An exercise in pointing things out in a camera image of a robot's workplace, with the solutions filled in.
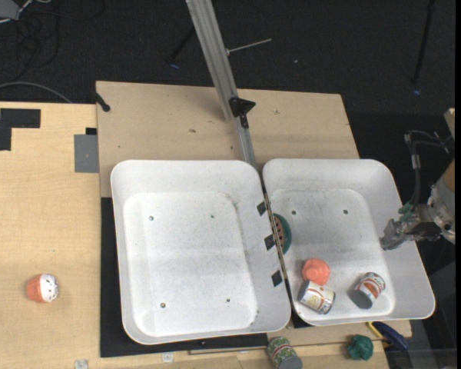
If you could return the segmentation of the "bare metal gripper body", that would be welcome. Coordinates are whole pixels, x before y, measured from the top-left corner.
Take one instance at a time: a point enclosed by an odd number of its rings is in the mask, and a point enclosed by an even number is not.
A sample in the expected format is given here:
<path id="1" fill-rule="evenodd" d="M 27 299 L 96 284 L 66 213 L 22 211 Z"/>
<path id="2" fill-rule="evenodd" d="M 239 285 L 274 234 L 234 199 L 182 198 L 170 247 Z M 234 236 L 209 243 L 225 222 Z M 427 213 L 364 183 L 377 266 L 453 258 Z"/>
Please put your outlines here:
<path id="1" fill-rule="evenodd" d="M 455 218 L 412 218 L 403 222 L 403 235 L 408 241 L 436 241 L 444 238 L 455 244 Z"/>

